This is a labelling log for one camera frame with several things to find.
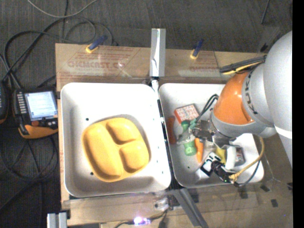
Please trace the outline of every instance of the red box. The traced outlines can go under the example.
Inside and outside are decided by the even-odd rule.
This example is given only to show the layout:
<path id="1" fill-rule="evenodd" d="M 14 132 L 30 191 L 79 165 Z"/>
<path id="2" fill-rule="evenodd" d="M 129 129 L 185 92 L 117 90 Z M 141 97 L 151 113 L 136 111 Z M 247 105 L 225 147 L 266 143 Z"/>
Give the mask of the red box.
<path id="1" fill-rule="evenodd" d="M 174 111 L 174 115 L 179 123 L 185 120 L 193 120 L 199 116 L 195 106 L 193 104 L 186 105 L 180 108 L 176 108 Z"/>

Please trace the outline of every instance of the light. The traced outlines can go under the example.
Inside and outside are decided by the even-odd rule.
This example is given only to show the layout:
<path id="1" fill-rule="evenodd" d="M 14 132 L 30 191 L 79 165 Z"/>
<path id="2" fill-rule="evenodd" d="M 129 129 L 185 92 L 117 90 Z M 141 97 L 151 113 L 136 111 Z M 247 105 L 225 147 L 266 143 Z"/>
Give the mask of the light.
<path id="1" fill-rule="evenodd" d="M 151 224 L 151 220 L 142 217 L 135 217 L 133 221 L 136 226 Z"/>

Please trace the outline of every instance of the yellow divided plate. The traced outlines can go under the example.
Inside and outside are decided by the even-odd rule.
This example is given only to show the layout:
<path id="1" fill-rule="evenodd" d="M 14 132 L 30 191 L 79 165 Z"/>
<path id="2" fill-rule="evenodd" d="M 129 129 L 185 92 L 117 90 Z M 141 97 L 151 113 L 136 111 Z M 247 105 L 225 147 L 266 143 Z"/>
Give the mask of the yellow divided plate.
<path id="1" fill-rule="evenodd" d="M 88 126 L 82 133 L 82 146 L 94 175 L 106 182 L 134 175 L 149 162 L 141 133 L 123 117 Z"/>

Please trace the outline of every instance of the handheld device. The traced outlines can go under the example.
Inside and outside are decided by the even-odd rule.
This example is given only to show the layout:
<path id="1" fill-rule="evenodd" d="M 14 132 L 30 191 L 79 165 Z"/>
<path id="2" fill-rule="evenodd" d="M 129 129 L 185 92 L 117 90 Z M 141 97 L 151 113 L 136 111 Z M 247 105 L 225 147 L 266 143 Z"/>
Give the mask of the handheld device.
<path id="1" fill-rule="evenodd" d="M 0 124 L 5 121 L 8 114 L 8 109 L 8 93 L 4 84 L 0 81 Z"/>
<path id="2" fill-rule="evenodd" d="M 58 108 L 53 88 L 15 90 L 12 105 L 22 137 L 36 139 L 58 132 Z"/>

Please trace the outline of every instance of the yellow cable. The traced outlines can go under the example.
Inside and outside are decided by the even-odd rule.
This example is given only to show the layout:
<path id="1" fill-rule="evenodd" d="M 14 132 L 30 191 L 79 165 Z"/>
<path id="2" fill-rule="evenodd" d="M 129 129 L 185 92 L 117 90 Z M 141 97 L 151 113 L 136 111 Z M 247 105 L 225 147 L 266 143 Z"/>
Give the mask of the yellow cable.
<path id="1" fill-rule="evenodd" d="M 229 179 L 231 180 L 232 183 L 236 182 L 238 177 L 244 172 L 246 171 L 248 168 L 250 168 L 251 166 L 253 166 L 255 163 L 257 163 L 259 160 L 261 160 L 263 154 L 264 154 L 264 150 L 265 150 L 265 143 L 262 137 L 259 137 L 260 142 L 262 144 L 262 150 L 260 155 L 258 156 L 258 158 L 253 161 L 251 164 L 249 164 L 248 166 L 244 167 L 243 169 L 241 169 L 240 171 L 238 171 L 237 173 L 234 173 L 232 175 L 229 176 Z"/>
<path id="2" fill-rule="evenodd" d="M 253 65 L 256 65 L 256 64 L 259 64 L 259 63 L 261 63 L 261 62 L 252 63 L 252 64 L 248 64 L 248 65 L 245 65 L 245 66 L 240 66 L 240 67 L 238 67 L 238 68 L 236 68 L 234 70 L 231 70 L 231 71 L 228 71 L 228 72 L 225 72 L 225 73 L 222 73 L 222 74 L 224 74 L 224 75 L 233 74 L 235 72 L 241 71 L 241 70 L 243 70 L 243 69 L 245 69 L 247 67 L 250 67 L 250 66 L 253 66 Z"/>

